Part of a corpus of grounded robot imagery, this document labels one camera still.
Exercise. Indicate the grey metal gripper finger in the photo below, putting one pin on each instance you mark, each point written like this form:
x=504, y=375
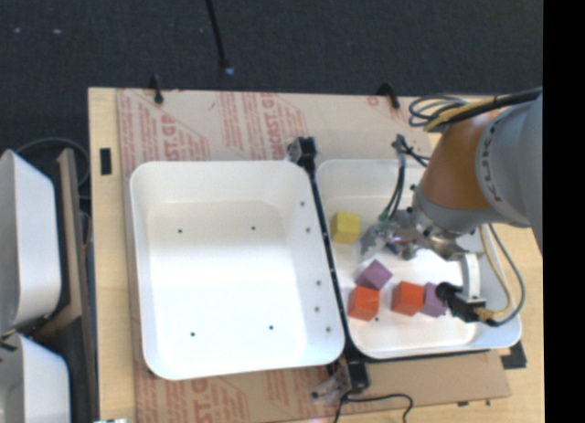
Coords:
x=371, y=243
x=407, y=251

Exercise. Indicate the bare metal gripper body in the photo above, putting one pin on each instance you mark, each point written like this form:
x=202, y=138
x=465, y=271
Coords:
x=427, y=236

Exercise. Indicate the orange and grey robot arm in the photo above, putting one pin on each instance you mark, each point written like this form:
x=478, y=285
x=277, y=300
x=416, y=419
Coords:
x=461, y=170

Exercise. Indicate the yellow cube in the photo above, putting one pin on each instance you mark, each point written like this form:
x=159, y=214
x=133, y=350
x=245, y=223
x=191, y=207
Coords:
x=345, y=227

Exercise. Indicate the purple cube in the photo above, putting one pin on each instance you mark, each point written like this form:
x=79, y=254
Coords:
x=432, y=302
x=375, y=275

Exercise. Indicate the thin black rod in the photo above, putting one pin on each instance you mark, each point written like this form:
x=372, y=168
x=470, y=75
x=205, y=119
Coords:
x=326, y=238

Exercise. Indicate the orange cube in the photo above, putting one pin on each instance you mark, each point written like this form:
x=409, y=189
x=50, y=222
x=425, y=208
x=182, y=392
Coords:
x=407, y=298
x=363, y=303

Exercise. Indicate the white plastic tray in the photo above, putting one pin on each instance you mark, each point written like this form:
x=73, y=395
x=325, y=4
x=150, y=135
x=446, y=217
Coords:
x=411, y=334
x=228, y=275

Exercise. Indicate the brown cardboard board red print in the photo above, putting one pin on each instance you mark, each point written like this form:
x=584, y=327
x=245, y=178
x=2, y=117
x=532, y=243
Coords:
x=256, y=124

